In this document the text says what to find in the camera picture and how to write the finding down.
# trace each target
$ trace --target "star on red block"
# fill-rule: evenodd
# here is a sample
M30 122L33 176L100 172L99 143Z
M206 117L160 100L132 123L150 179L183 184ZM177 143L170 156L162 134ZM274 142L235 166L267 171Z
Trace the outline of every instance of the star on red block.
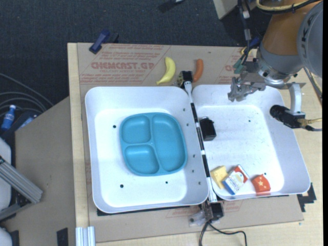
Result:
M252 180L252 183L254 185L256 193L270 191L271 189L269 181L263 174L255 177Z

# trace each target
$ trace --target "blue clamp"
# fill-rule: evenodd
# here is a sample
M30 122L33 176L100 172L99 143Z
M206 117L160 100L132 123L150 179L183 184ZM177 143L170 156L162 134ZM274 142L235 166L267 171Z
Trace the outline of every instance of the blue clamp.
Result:
M97 41L89 48L89 50L96 54L101 49L101 44L105 43L110 36L110 32L107 29L103 29L100 33Z

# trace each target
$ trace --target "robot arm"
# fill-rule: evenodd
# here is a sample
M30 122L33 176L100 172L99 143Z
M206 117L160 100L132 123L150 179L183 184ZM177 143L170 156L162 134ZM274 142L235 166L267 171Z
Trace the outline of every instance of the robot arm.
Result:
M242 101L266 86L289 89L291 108L272 107L271 114L278 120L288 120L284 122L287 126L299 128L303 126L300 119L305 117L300 110L301 85L288 80L302 68L322 78L323 0L279 0L275 7L264 6L263 1L257 0L258 8L273 16L253 61L246 61L253 42L246 36L244 60L235 65L239 76L233 78L228 98Z

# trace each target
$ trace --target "toy banana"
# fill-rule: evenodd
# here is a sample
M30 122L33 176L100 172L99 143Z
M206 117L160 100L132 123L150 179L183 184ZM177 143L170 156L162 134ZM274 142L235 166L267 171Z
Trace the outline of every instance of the toy banana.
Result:
M175 63L170 57L165 57L166 72L156 84L170 82L175 74Z

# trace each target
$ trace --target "yellow sponge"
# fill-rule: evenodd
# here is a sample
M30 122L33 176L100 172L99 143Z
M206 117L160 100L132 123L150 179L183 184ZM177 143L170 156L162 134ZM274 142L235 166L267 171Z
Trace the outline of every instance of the yellow sponge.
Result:
M224 188L222 181L227 175L228 173L225 166L219 166L211 170L211 177L215 181L215 183L219 186L220 189Z

